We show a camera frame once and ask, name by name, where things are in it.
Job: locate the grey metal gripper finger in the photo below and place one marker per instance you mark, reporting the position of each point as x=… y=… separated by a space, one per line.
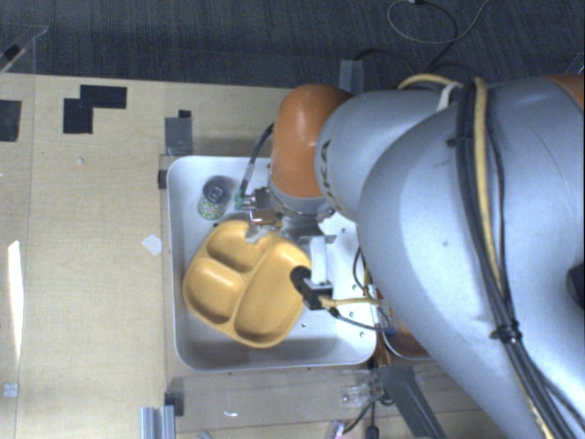
x=260 y=235

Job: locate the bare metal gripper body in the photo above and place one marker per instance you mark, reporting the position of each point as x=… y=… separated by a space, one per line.
x=299 y=225

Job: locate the yellow divided plate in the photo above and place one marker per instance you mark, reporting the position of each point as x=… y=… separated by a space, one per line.
x=237 y=286

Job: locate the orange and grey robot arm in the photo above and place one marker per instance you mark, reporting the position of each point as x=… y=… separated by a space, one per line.
x=425 y=208

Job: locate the green can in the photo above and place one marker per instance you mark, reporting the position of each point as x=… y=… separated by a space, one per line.
x=211 y=201

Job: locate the black cylinder on white bracket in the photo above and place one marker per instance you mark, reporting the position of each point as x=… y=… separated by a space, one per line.
x=315 y=293

